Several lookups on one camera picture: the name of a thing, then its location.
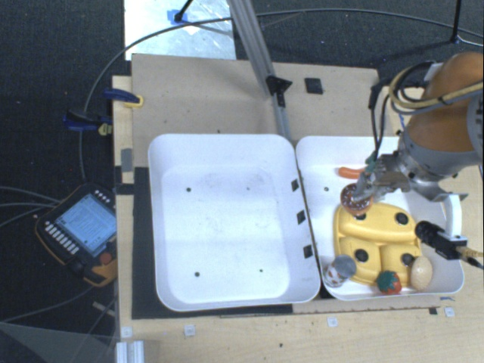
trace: black floor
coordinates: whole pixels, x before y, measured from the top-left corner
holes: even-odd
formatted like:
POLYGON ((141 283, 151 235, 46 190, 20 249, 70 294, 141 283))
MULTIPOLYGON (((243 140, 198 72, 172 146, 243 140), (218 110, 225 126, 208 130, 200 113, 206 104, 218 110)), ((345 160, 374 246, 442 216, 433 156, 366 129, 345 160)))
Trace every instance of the black floor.
MULTIPOLYGON (((455 0, 253 0, 257 12, 301 8, 359 8, 423 17, 453 24, 455 0)), ((460 27, 482 34, 484 0, 464 0, 460 27)), ((123 47, 123 0, 0 0, 0 185, 62 199, 82 183, 78 134, 63 127, 67 109, 82 109, 98 73, 123 47)), ((445 60, 460 51, 482 48, 453 44, 451 29, 400 17, 354 11, 261 18, 274 61, 378 69, 392 76, 428 59, 445 60)), ((470 41, 482 42, 461 32, 470 41)), ((244 51, 237 41, 237 56, 244 51)), ((109 76, 127 74, 118 61, 109 76)), ((95 92, 90 110, 109 113, 95 92)), ((94 132, 84 139, 87 177, 113 186, 110 138, 94 132)), ((0 204, 39 201, 0 191, 0 204)), ((0 224, 28 211, 2 206, 0 224)), ((0 228, 0 320, 60 303, 88 285, 76 280, 47 254, 35 238, 33 214, 0 228)), ((109 303, 113 286, 92 290, 71 304, 15 321, 33 327, 87 332, 100 312, 92 302, 109 303)), ((94 329, 109 335, 113 321, 94 329)))

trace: brown egg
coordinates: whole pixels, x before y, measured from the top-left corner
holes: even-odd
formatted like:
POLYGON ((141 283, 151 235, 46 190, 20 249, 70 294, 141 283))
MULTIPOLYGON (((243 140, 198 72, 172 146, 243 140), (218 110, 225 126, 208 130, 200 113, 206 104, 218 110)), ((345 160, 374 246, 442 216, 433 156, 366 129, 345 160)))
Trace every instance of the brown egg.
POLYGON ((432 280, 432 264, 427 257, 417 257, 410 272, 410 284, 417 290, 424 290, 432 280))

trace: blue screen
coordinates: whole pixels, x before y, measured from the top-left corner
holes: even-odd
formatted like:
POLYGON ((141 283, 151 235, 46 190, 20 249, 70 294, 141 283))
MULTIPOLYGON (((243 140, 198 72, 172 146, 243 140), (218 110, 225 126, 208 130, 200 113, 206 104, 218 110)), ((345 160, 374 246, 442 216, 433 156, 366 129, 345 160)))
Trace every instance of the blue screen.
POLYGON ((98 255, 116 233, 116 216, 88 194, 55 221, 91 255, 98 255))

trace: white tray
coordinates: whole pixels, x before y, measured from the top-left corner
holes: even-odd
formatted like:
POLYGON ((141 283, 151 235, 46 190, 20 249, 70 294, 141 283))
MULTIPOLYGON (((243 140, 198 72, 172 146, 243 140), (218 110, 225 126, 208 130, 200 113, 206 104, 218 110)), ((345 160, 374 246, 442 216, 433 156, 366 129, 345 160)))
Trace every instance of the white tray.
MULTIPOLYGON (((392 153, 397 147, 397 142, 398 139, 394 137, 384 138, 380 152, 392 153)), ((365 159, 373 150, 373 138, 363 137, 311 136, 303 138, 296 147, 297 162, 322 268, 335 257, 333 222, 334 213, 340 205, 340 192, 346 185, 355 182, 339 177, 337 170, 341 166, 364 167, 365 159)), ((416 222, 427 220, 445 227, 442 204, 431 203, 413 191, 387 194, 384 201, 407 210, 416 222)), ((423 292, 404 288, 402 295, 455 293, 462 288, 464 272, 460 261, 447 261, 425 244, 422 244, 422 254, 432 262, 432 281, 423 292)), ((326 289, 332 296, 341 300, 391 298, 383 295, 377 287, 353 281, 347 281, 342 287, 326 289)))
POLYGON ((184 312, 315 297, 321 279, 287 140, 161 135, 148 159, 156 286, 165 306, 184 312))

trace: wooden table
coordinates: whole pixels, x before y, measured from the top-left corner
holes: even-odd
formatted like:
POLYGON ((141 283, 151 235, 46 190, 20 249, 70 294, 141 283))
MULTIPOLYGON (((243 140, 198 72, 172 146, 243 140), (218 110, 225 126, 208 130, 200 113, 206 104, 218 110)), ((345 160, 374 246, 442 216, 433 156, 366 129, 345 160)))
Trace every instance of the wooden table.
MULTIPOLYGON (((366 103, 369 89, 377 81, 374 70, 295 64, 275 64, 275 69, 280 77, 294 82, 286 93, 286 102, 295 142, 305 135, 371 133, 366 103), (306 94, 305 77, 322 79, 323 96, 306 94)), ((270 101, 259 95, 247 62, 140 55, 133 61, 133 79, 113 78, 113 86, 117 88, 130 91, 133 83, 145 90, 147 87, 158 88, 157 95, 152 92, 136 94, 146 96, 146 111, 152 111, 152 106, 161 106, 160 103, 163 103, 163 111, 153 112, 154 125, 157 126, 152 131, 141 132, 140 137, 137 136, 140 131, 133 134, 133 118, 139 110, 114 102, 115 164, 121 170, 125 185, 134 181, 133 166, 143 165, 146 161, 145 152, 140 153, 136 148, 144 149, 152 135, 217 132, 217 129, 222 133, 275 132, 270 101), (197 98, 197 106, 204 107, 204 112, 196 111, 194 98, 197 98), (246 106, 247 112, 242 111, 236 123, 232 119, 214 119, 217 112, 223 114, 224 110, 233 110, 230 104, 227 105, 228 99, 238 106, 241 102, 246 106), (260 111, 256 123, 250 122, 254 117, 252 106, 260 111), (224 130, 230 125, 235 130, 224 130)), ((397 126, 397 122, 392 116, 392 125, 397 126)), ((479 171, 465 169, 456 179, 446 181, 445 188, 470 193, 462 203, 463 233, 468 236, 470 247, 482 249, 482 181, 479 171)), ((482 361, 482 271, 467 264, 463 264, 464 287, 451 297, 383 300, 386 304, 366 300, 351 303, 325 300, 322 305, 319 300, 295 307, 294 311, 300 313, 292 315, 133 320, 133 196, 117 195, 116 208, 121 337, 123 341, 143 340, 146 361, 482 361), (436 308, 436 315, 430 314, 429 307, 436 308), (194 336, 185 336, 187 325, 194 326, 194 336)))

